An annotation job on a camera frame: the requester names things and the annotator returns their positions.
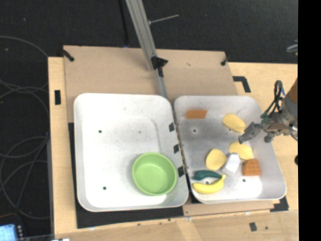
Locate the white plastic tray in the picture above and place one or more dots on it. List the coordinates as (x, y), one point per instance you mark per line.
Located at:
(210, 137)
(113, 139)

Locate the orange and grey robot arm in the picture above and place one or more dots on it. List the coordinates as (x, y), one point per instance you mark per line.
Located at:
(293, 102)

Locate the green bowl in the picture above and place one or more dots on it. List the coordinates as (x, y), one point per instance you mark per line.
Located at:
(154, 173)

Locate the brown cardboard board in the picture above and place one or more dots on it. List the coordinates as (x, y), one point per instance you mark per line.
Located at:
(120, 71)

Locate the white carton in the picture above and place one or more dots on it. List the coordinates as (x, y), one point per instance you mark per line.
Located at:
(232, 165)

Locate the yellow banana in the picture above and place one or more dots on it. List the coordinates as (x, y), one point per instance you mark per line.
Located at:
(209, 187)

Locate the orange rectangular biscuit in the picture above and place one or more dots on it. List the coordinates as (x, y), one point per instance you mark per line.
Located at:
(196, 114)

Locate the orange waffle biscuit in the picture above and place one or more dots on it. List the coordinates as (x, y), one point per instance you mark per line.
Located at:
(251, 167)

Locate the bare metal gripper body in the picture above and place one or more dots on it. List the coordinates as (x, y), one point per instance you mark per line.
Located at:
(278, 125)

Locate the dark green pepper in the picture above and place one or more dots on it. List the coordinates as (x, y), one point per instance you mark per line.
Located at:
(205, 174)

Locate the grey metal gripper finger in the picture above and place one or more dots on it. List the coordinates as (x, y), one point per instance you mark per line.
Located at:
(245, 136)
(255, 126)

